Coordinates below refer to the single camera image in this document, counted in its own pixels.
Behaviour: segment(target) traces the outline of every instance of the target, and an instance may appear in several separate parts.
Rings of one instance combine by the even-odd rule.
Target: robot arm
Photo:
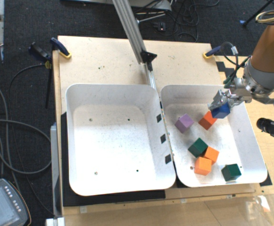
[[[215,118],[220,109],[225,109],[229,114],[232,108],[242,102],[250,103],[252,99],[263,104],[273,104],[274,99],[270,94],[274,92],[274,25],[269,25],[260,40],[258,41],[253,54],[245,62],[242,78],[229,78],[224,88],[227,91],[219,90],[208,104],[209,110]],[[274,137],[274,121],[260,118],[257,126]]]

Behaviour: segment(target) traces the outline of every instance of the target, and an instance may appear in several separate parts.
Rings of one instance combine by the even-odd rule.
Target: gray device
[[[5,179],[0,179],[0,226],[23,226],[30,218],[19,192]]]

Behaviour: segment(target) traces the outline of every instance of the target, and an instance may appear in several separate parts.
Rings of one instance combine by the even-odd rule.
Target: green cube
[[[203,142],[201,138],[198,138],[195,143],[193,143],[189,148],[188,151],[192,153],[195,157],[199,157],[201,154],[205,152],[208,148],[208,145]]]
[[[232,181],[237,179],[239,176],[241,176],[240,168],[237,164],[231,164],[226,165],[222,169],[223,177],[225,178],[225,181]]]

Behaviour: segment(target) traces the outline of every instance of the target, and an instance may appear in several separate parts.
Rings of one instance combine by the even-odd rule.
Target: cube
[[[208,111],[204,117],[199,121],[199,124],[208,130],[214,122],[216,122],[217,118],[213,118],[210,111]]]
[[[199,157],[195,161],[194,173],[206,176],[210,172],[211,172],[211,160],[204,157]]]
[[[220,152],[218,150],[208,146],[203,157],[210,159],[213,165],[214,163],[216,163],[219,153]]]
[[[212,114],[213,118],[223,119],[227,115],[230,114],[230,107],[229,107],[228,103],[226,103],[226,104],[222,105],[221,107],[216,108],[213,111],[211,111],[211,114]]]
[[[232,181],[236,180],[238,177],[241,176],[240,168],[237,164],[226,165],[222,169],[223,177],[225,181]]]
[[[181,133],[184,133],[193,123],[192,118],[190,118],[188,114],[185,114],[180,117],[174,125]]]
[[[195,157],[199,157],[207,149],[208,145],[201,139],[198,138],[189,148],[188,151],[191,152]]]

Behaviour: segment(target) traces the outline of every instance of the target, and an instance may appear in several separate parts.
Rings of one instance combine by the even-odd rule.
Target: wooden table
[[[91,37],[59,36],[65,47],[72,52],[67,60],[53,52],[53,71],[58,134],[59,169],[61,170],[60,116],[66,112],[65,91],[74,83],[147,84],[145,70],[139,65],[128,40]],[[210,44],[144,41],[147,51],[158,57],[153,61],[157,91],[168,84],[219,85],[224,73],[219,73],[216,61],[225,62],[222,56],[205,60],[204,52]],[[274,195],[274,138],[262,133],[256,126],[260,117],[274,120],[272,105],[253,101],[246,105],[262,155],[273,185],[259,184],[225,185],[201,188],[166,189],[165,200],[111,203],[83,207],[62,207],[66,226],[79,225],[186,225],[187,220],[198,225],[216,224],[216,215],[208,206],[211,200]]]

